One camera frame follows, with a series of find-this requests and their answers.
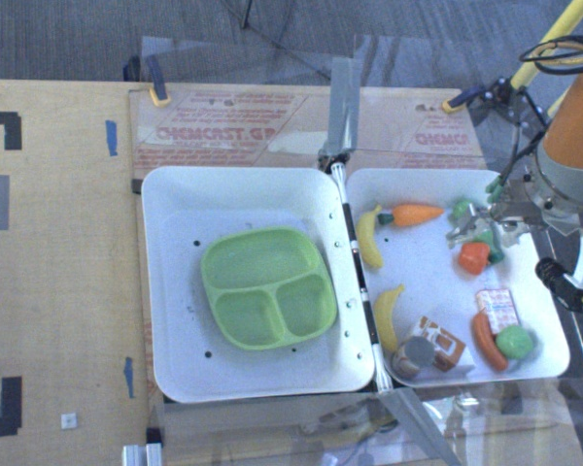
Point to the orange carrot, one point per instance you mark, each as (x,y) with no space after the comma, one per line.
(415,214)

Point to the orange sausage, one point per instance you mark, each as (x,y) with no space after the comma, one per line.
(486,342)

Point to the black cylinder on white bracket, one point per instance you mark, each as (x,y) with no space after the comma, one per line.
(561,282)

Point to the orange pepper with green stem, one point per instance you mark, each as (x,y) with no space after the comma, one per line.
(473,258)

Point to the brown and white carton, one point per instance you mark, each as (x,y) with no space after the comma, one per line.
(444,342)

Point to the small can with grey lid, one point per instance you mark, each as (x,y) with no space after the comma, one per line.
(415,355)

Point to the green divided plate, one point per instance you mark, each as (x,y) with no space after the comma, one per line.
(267,289)

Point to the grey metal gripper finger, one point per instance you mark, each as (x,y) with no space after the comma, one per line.
(476,214)
(459,235)

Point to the white plastic tray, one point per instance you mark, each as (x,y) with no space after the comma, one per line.
(175,279)
(427,279)

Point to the yellow banana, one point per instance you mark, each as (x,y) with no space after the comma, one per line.
(385,318)
(366,241)

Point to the small green round toy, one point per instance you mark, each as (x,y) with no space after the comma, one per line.
(460,209)

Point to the white carton with red print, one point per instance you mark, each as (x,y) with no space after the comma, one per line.
(498,309)

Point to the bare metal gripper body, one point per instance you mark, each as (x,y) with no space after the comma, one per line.
(524,209)

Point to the green ball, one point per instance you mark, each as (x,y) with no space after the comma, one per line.
(514,342)

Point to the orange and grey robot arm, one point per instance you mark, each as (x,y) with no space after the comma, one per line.
(571,124)

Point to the brown cardboard board red print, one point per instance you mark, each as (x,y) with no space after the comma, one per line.
(233,129)

